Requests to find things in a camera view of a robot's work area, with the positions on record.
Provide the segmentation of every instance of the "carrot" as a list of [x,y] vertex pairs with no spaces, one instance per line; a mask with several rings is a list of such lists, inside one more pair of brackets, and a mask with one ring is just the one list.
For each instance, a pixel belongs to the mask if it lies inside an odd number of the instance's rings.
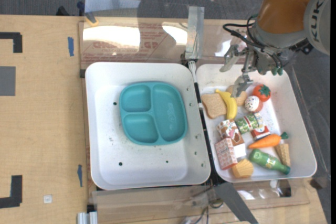
[[287,139],[287,138],[288,138],[288,135],[286,132],[283,132],[282,135],[269,134],[263,137],[262,139],[259,139],[256,142],[250,144],[248,148],[276,146],[280,143],[281,139]]

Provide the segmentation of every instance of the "tomato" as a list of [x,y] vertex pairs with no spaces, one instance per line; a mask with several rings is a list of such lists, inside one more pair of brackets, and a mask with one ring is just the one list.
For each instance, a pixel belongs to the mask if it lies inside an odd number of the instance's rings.
[[259,97],[261,102],[266,102],[271,98],[271,90],[264,84],[259,84],[253,89],[252,95]]

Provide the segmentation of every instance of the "bottle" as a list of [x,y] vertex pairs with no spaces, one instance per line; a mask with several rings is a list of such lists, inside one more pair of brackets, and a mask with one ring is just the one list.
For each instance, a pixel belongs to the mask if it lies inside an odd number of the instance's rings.
[[290,172],[289,166],[283,165],[279,159],[258,149],[252,150],[249,155],[249,160],[253,163],[259,164],[263,168],[277,170],[285,175],[288,175]]

